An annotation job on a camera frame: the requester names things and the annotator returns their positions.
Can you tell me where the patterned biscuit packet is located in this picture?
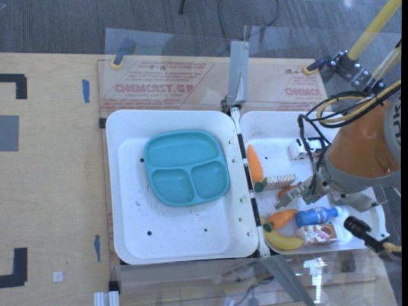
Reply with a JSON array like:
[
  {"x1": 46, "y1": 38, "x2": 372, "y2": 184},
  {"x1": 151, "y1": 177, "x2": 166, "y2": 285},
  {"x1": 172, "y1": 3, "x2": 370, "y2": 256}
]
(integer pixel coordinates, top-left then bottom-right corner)
[{"x1": 263, "y1": 173, "x2": 297, "y2": 191}]

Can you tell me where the orange toy sausage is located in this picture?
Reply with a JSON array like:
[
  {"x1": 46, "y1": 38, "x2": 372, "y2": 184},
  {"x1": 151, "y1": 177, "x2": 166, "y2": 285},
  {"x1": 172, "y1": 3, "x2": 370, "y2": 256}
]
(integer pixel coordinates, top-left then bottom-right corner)
[{"x1": 277, "y1": 184, "x2": 301, "y2": 200}]

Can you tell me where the blue divided plate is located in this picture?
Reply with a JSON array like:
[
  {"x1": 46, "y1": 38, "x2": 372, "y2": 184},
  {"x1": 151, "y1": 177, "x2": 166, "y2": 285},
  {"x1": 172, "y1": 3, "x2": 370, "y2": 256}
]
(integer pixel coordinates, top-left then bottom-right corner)
[{"x1": 143, "y1": 129, "x2": 231, "y2": 208}]

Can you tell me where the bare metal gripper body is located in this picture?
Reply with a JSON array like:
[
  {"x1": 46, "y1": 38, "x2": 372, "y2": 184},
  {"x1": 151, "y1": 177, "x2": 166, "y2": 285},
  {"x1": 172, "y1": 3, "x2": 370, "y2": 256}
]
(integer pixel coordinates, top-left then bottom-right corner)
[{"x1": 298, "y1": 170, "x2": 336, "y2": 205}]

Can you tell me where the white and brown milk carton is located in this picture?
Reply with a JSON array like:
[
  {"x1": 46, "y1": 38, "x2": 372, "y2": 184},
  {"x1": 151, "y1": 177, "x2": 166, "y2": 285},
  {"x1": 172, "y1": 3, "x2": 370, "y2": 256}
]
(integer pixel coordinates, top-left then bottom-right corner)
[{"x1": 296, "y1": 222, "x2": 347, "y2": 247}]

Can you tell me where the thin black and white rod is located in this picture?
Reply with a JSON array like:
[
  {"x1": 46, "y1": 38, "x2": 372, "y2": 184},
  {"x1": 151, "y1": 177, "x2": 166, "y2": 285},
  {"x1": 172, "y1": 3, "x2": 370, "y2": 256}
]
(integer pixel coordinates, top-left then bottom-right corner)
[{"x1": 229, "y1": 106, "x2": 272, "y2": 258}]

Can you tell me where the blue plastic bottle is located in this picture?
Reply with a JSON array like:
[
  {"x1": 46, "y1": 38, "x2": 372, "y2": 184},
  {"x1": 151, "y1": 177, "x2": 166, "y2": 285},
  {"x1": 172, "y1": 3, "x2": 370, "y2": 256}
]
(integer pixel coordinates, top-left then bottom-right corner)
[{"x1": 294, "y1": 206, "x2": 343, "y2": 229}]

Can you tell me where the brown cardboard board red print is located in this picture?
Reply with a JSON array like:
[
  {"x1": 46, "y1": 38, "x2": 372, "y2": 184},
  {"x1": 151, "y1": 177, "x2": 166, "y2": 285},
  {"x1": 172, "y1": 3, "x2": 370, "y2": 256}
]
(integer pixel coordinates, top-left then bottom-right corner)
[{"x1": 96, "y1": 58, "x2": 378, "y2": 284}]

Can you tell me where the small orange carrot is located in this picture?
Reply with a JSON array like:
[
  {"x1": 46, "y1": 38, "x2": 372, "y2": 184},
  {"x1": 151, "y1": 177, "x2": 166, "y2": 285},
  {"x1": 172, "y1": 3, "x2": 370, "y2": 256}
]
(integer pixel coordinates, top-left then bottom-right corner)
[{"x1": 262, "y1": 208, "x2": 299, "y2": 233}]

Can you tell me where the large orange carrot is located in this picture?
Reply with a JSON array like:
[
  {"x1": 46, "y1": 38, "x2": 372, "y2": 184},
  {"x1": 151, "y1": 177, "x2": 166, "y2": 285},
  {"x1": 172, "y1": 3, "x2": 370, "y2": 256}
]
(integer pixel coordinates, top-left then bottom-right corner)
[{"x1": 247, "y1": 143, "x2": 269, "y2": 193}]

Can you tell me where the black cylinder on white bracket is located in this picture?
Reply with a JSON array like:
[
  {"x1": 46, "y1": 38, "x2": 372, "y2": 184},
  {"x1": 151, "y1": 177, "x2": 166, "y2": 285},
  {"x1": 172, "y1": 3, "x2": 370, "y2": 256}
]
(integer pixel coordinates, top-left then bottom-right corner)
[{"x1": 329, "y1": 192, "x2": 391, "y2": 254}]

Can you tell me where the white plastic tray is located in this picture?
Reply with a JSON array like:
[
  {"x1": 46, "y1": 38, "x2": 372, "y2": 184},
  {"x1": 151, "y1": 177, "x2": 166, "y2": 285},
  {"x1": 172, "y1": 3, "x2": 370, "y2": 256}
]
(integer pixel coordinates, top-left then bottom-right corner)
[
  {"x1": 238, "y1": 110, "x2": 389, "y2": 256},
  {"x1": 105, "y1": 108, "x2": 260, "y2": 266}
]

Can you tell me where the yellow banana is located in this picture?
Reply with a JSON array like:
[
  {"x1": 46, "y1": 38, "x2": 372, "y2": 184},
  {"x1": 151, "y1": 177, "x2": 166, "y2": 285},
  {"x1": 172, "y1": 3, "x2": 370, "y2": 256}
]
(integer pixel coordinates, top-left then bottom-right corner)
[{"x1": 260, "y1": 215, "x2": 305, "y2": 252}]

